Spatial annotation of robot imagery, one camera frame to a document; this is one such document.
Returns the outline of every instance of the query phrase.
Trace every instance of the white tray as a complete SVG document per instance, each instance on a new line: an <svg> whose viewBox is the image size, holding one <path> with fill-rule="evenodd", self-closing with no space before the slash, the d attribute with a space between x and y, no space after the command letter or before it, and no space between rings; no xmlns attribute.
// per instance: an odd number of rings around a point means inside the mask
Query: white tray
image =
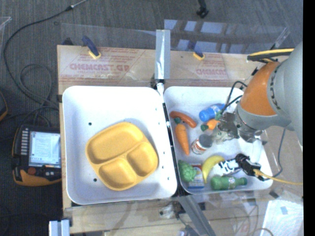
<svg viewBox="0 0 315 236"><path fill-rule="evenodd" d="M231 88L204 88L204 87L170 87L165 90L164 99L168 113L171 111L179 111L188 114L197 122L197 127L192 129L187 127L188 139L191 144L200 134L204 133L200 125L203 122L199 119L199 112L203 109L216 103L225 103ZM233 90L231 100L237 96L243 94L238 88ZM227 108L228 112L233 112L236 107L236 103L233 103ZM245 142L242 138L225 141L222 144L217 145L214 143L204 154L198 155L190 150L190 155L186 156L177 142L175 136L175 121L170 118L170 125L172 129L172 136L174 140L174 150L176 160L184 160L188 163L200 163L206 160L209 156L217 154L223 156L225 159L232 159L238 153L243 153L250 157L252 162L261 164L261 171L267 175L272 175L271 168L266 156L263 145L260 141L256 141L253 144ZM185 182L181 182L182 187L191 194L210 194L218 192L230 192L230 191L249 191L249 190L261 190L269 188L272 185L272 180L260 181L256 177L249 177L243 171L240 171L233 176L246 177L248 184L246 186L238 186L233 190L213 191L208 182L202 189L188 189Z"/></svg>
<svg viewBox="0 0 315 236"><path fill-rule="evenodd" d="M79 205L162 199L177 189L162 100L152 88L74 86L63 93L66 189ZM98 179L85 145L90 137L121 121L137 125L158 154L156 171L136 186L114 191Z"/></svg>

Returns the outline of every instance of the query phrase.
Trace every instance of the banana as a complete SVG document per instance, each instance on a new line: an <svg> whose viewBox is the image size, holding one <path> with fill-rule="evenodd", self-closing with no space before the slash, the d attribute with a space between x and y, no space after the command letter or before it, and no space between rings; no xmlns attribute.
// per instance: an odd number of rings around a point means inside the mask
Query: banana
<svg viewBox="0 0 315 236"><path fill-rule="evenodd" d="M225 159L220 156L220 155L213 155L208 157L202 164L201 169L202 169L202 175L203 175L203 180L205 183L207 183L207 177L209 175L209 172L211 169L218 163L225 161Z"/></svg>

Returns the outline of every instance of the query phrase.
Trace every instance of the green bottle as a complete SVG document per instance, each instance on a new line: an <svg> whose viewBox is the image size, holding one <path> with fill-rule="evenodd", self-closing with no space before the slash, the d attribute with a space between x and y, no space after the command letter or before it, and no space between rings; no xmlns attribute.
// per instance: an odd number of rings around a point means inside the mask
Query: green bottle
<svg viewBox="0 0 315 236"><path fill-rule="evenodd" d="M241 177L231 177L231 176L222 176L222 177L213 177L211 178L211 187L213 190L230 190L234 189L237 185L246 185L247 178Z"/></svg>

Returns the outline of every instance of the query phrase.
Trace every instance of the screen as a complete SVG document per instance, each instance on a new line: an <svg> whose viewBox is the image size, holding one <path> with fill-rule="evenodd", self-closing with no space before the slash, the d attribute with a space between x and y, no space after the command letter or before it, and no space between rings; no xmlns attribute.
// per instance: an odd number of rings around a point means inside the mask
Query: screen
<svg viewBox="0 0 315 236"><path fill-rule="evenodd" d="M60 134L31 131L29 166L61 167Z"/></svg>

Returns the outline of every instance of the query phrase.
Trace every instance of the chair leg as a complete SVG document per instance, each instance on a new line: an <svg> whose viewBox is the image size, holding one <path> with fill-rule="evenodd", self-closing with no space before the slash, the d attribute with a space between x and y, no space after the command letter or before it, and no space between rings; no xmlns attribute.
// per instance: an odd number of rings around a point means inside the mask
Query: chair leg
<svg viewBox="0 0 315 236"><path fill-rule="evenodd" d="M197 15L199 15L201 18L204 18L207 16L209 10L207 9L207 5L205 0L198 0L200 8L197 10Z"/></svg>

